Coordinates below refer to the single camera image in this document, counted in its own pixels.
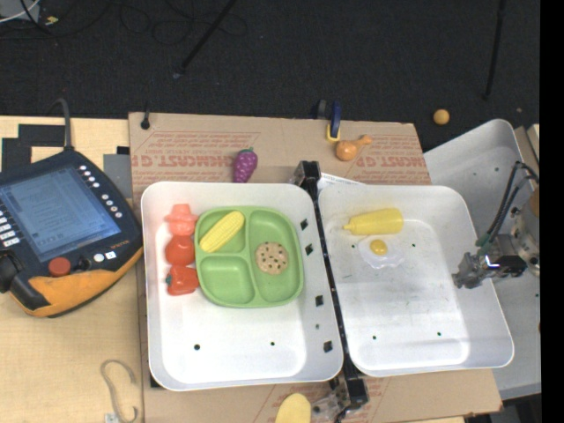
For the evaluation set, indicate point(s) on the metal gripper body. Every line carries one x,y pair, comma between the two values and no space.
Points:
513,264

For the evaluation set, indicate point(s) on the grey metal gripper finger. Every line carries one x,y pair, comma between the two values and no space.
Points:
465,278
473,260

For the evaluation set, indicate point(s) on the white plastic tray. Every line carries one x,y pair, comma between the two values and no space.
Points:
229,342
410,315

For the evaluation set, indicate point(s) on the white fried egg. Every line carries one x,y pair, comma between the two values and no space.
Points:
384,257

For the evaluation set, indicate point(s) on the yellow mustard bottle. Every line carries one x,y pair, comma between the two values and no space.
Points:
379,221

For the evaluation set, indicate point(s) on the thin black rod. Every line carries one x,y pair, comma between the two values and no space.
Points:
329,276

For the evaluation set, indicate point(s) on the orange ball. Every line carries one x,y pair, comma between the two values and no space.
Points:
441,116

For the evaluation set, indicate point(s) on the orange chicken drumstick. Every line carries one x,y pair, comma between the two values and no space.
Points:
346,150

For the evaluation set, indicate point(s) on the brown chocolate chip biscuit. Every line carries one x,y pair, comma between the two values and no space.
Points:
272,258

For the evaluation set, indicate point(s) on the pale yellow toy food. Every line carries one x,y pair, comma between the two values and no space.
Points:
293,409

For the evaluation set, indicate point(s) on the brown cardboard board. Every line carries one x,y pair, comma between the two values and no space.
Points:
282,148

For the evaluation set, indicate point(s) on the green divided plate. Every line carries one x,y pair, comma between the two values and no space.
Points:
229,280

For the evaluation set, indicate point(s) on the purple grapes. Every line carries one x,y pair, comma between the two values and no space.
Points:
245,165

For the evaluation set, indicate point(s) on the yellow corn cob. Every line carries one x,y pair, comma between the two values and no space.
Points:
221,231

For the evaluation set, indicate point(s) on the red bell pepper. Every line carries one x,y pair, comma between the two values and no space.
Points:
183,280

